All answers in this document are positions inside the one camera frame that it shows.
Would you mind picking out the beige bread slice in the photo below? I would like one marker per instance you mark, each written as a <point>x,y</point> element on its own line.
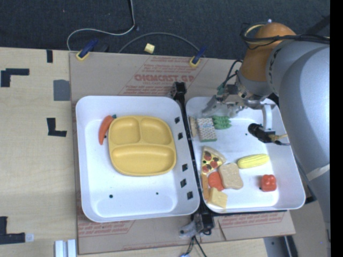
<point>230,176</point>

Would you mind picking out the orange carrot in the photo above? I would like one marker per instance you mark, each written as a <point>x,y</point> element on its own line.
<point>104,130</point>

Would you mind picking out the beige round biscuit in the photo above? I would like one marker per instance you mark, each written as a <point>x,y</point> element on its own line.
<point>193,127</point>

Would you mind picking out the white plastic tray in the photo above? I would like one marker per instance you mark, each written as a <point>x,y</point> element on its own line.
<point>241,143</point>
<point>134,197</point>

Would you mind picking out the black cylinder on white bracket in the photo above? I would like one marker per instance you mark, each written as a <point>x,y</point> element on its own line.
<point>258,131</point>

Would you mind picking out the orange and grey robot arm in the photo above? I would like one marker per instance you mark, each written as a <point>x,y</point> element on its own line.
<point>302,90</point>

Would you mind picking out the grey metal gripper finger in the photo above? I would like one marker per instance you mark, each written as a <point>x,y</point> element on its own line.
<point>233,113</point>
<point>209,107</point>

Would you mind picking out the pizza slice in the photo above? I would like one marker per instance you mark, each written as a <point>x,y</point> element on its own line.
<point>210,159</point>

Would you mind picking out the red bell pepper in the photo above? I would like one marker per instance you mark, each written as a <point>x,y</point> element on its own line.
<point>268,183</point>

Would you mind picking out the brown cardboard board red print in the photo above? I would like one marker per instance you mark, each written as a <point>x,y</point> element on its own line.
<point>112,74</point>

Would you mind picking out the yellow divided plate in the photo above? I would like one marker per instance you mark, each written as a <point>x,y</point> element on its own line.
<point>142,154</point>

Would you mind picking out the yellow corn cob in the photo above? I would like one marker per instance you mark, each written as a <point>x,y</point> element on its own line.
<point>253,161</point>

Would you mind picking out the yellow cheese wedge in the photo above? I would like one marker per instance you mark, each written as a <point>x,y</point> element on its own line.
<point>217,198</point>

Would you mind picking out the yellow cube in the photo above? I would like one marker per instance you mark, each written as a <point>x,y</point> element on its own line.
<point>149,48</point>

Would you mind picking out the red-orange tomato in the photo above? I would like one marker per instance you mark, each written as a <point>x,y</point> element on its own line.
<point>215,181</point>

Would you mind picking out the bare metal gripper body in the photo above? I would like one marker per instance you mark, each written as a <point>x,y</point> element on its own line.
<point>233,98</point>

